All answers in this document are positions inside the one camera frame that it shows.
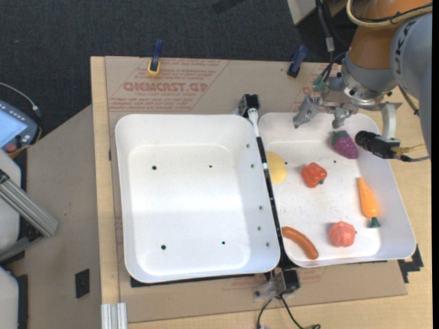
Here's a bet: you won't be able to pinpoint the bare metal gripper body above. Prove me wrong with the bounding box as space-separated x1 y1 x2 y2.
320 75 379 115

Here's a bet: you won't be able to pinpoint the purple grapes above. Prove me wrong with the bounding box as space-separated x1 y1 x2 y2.
331 130 359 160

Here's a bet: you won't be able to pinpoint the yellow lemon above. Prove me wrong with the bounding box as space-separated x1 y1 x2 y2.
265 151 287 184

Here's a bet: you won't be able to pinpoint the orange bell pepper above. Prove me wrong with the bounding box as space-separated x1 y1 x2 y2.
300 162 328 188

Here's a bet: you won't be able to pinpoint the thin black and white rod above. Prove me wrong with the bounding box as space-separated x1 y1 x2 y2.
248 107 285 253

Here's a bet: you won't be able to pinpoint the orange carrot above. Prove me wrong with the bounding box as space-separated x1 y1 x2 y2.
357 177 382 228

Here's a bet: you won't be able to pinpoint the white plastic tray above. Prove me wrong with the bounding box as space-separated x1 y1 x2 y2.
114 113 281 284
257 112 417 269

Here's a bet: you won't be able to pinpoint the orange sausage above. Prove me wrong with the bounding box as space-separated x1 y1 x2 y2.
281 226 320 260

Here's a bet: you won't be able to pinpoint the brown cardboard board red print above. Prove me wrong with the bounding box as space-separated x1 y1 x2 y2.
104 56 409 324

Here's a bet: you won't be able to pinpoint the black cylinder on white bracket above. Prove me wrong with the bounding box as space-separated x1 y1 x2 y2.
354 101 403 160

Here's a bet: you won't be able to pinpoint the black block with thin wires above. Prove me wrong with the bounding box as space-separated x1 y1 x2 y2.
252 269 301 302
231 93 261 118

